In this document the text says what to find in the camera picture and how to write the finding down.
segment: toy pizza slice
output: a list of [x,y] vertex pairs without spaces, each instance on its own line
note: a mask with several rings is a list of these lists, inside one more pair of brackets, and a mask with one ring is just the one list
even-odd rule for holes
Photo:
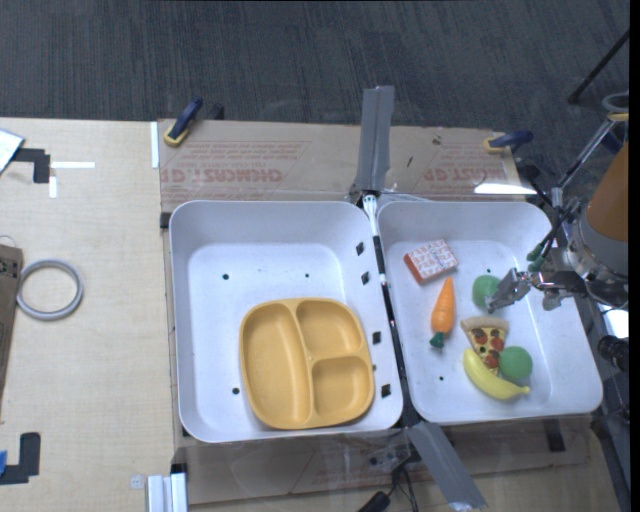
[[497,375],[509,323],[502,318],[474,316],[461,320],[460,327],[485,366]]

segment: small box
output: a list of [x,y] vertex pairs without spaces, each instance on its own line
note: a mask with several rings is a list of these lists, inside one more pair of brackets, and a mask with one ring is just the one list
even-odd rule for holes
[[418,284],[458,266],[458,260],[444,240],[435,240],[413,249],[403,259]]

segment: orange object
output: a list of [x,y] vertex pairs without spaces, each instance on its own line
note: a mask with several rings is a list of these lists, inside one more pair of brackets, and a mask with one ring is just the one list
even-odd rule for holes
[[447,277],[438,295],[438,300],[431,312],[431,329],[435,332],[433,338],[429,341],[432,346],[442,348],[443,337],[453,328],[453,322],[456,315],[455,293],[453,290],[453,279]]
[[629,241],[629,142],[616,155],[587,206],[587,221],[602,236]]
[[458,260],[444,240],[434,240],[416,247],[406,253],[403,260],[418,284],[424,284],[458,265]]

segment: white paper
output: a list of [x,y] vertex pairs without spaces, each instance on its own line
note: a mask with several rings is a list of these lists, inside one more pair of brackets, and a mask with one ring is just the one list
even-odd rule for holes
[[0,129],[0,175],[13,158],[13,154],[22,144],[23,137]]

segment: blue clamp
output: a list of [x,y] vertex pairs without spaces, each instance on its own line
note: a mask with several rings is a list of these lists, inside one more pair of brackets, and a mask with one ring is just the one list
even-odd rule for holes
[[196,114],[202,108],[202,105],[204,105],[204,100],[196,97],[182,111],[174,125],[162,137],[169,146],[178,147],[182,144],[182,141],[189,133],[187,126],[196,118]]
[[532,132],[519,130],[517,132],[506,133],[495,139],[487,137],[482,142],[482,147],[489,154],[502,153],[507,147],[511,147],[511,153],[515,153],[520,146],[531,142],[531,140],[533,140]]

